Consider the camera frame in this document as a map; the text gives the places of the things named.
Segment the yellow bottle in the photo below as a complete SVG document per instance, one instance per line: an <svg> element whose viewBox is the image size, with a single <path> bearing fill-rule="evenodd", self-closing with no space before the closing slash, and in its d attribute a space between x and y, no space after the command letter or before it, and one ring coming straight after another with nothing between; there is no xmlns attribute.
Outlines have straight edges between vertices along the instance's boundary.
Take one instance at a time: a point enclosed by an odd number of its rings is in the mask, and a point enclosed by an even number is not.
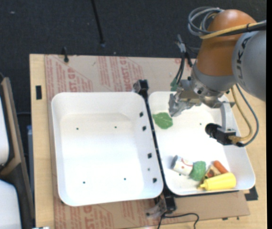
<svg viewBox="0 0 272 229"><path fill-rule="evenodd" d="M201 188L204 188L207 191L230 189L234 188L235 186L236 178L235 175L231 172L205 179L200 185Z"/></svg>

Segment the green sponge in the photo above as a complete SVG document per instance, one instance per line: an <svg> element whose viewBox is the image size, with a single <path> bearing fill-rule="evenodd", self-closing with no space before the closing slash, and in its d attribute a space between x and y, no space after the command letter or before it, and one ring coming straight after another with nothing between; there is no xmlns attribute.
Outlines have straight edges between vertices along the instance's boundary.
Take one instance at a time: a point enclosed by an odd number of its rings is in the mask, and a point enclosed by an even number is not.
<svg viewBox="0 0 272 229"><path fill-rule="evenodd" d="M206 162L197 161L193 163L193 169L189 176L195 181L201 181L206 173Z"/></svg>
<svg viewBox="0 0 272 229"><path fill-rule="evenodd" d="M157 126L161 129L167 129L173 125L173 120L166 112L161 112L158 114L153 114L153 119Z"/></svg>

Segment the small object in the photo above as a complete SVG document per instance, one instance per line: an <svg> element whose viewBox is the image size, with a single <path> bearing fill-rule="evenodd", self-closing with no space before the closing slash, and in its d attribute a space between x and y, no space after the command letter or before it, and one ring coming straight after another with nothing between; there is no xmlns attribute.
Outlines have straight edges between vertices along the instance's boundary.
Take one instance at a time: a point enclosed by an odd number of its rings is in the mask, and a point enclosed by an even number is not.
<svg viewBox="0 0 272 229"><path fill-rule="evenodd" d="M231 172L220 174L208 179L205 179L200 185L200 188L204 188L207 191L211 190L223 190L230 189L236 186L235 175Z"/></svg>
<svg viewBox="0 0 272 229"><path fill-rule="evenodd" d="M218 160L215 160L213 162L213 165L220 171L220 173L224 174L224 173L227 173L229 172L223 165L220 161Z"/></svg>
<svg viewBox="0 0 272 229"><path fill-rule="evenodd" d="M201 181L206 173L206 162L197 161L193 163L193 169L190 173L190 178L195 181Z"/></svg>
<svg viewBox="0 0 272 229"><path fill-rule="evenodd" d="M65 56L64 61L67 63L69 61L68 55L67 55L67 48L63 47L61 50L61 54Z"/></svg>
<svg viewBox="0 0 272 229"><path fill-rule="evenodd" d="M178 85L177 85L177 78L174 78L172 80L170 86L171 86L171 92L177 91L177 87L178 87Z"/></svg>
<svg viewBox="0 0 272 229"><path fill-rule="evenodd" d="M172 161L171 169L188 176L193 169L193 162L176 155Z"/></svg>
<svg viewBox="0 0 272 229"><path fill-rule="evenodd" d="M167 129L173 125L173 120L166 112L161 112L158 114L153 114L153 119L157 126L161 129Z"/></svg>
<svg viewBox="0 0 272 229"><path fill-rule="evenodd" d="M211 178L220 174L221 172L214 165L210 165L208 171L204 175L204 179Z"/></svg>
<svg viewBox="0 0 272 229"><path fill-rule="evenodd" d="M232 145L232 140L229 139L229 136L236 135L236 131L224 131L220 125L214 123L207 124L205 131L210 137L215 138L223 145Z"/></svg>

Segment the yellow cable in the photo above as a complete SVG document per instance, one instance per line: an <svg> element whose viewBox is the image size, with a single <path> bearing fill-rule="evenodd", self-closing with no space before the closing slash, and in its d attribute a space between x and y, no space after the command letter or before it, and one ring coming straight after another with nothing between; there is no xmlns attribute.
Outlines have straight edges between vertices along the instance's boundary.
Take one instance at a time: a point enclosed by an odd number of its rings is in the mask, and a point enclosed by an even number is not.
<svg viewBox="0 0 272 229"><path fill-rule="evenodd" d="M247 27L251 28L252 26L260 25L260 24L263 24L263 23L264 22L251 23L251 24L245 24L245 25L238 25L238 26L230 27L230 28L227 28L227 29L224 29L224 30L216 31L216 32L213 32L211 34L199 36L199 38L201 38L201 39L208 39L208 38L220 36L220 35L232 32L232 31L238 31L238 30L241 30L241 29L246 29Z"/></svg>
<svg viewBox="0 0 272 229"><path fill-rule="evenodd" d="M252 136L252 127L251 127L250 122L249 122L248 119L246 118L245 114L244 114L243 111L242 111L242 108L240 107L240 105L239 105L239 103L238 103L238 101L237 101L236 94L235 94L235 91L234 91L234 88L233 88L233 87L231 87L231 91L232 91L232 95L233 95L233 98L234 98L234 100L235 100L236 106L237 106L237 108L239 109L239 111L240 111L242 117L244 118L245 122L247 123L247 125L248 125L248 127L249 127L249 134L248 134L247 136L240 137L240 136L232 135L232 136L229 136L229 137L228 137L230 140L232 140L232 142L233 142L234 144L236 144L236 143L238 143L238 142L240 142L240 141L245 141L245 140L249 139L249 138Z"/></svg>

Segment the cardboard sheet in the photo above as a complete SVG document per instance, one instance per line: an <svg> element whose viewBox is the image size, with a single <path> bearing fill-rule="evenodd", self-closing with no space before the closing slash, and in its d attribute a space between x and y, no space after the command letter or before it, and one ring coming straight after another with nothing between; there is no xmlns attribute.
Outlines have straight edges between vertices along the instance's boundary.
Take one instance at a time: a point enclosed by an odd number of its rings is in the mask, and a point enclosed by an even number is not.
<svg viewBox="0 0 272 229"><path fill-rule="evenodd" d="M117 56L69 56L46 55L45 70L47 84L50 133L52 134L50 103L61 92L126 92L139 79L146 79L149 94L169 91L170 83L180 66L180 59L135 58ZM183 78L190 75L186 65ZM56 229L122 229L157 225L159 219L149 219L145 210L155 205L153 199L69 207L63 204L57 190L54 158L54 142L50 135L54 214ZM249 215L242 192L211 196L177 198L174 214L197 213L200 219L215 219ZM163 224L194 221L195 217L164 219Z"/></svg>

